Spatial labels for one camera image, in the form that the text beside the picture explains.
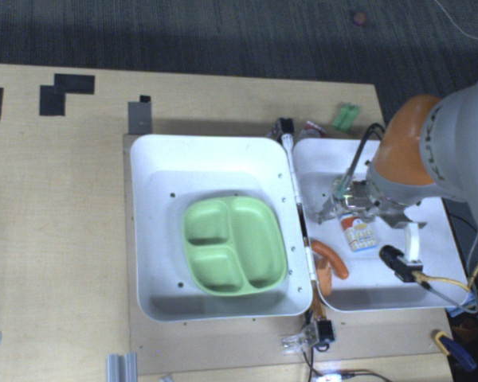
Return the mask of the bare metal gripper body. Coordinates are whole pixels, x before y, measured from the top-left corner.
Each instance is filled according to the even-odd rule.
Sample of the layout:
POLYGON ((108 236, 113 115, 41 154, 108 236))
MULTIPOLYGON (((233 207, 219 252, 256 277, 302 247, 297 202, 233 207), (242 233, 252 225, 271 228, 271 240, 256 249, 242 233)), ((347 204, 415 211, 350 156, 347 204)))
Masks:
POLYGON ((345 188, 337 178, 332 184, 331 216, 339 217, 347 214, 373 220, 379 215, 379 202, 371 195, 373 189, 368 179, 353 180, 345 188))

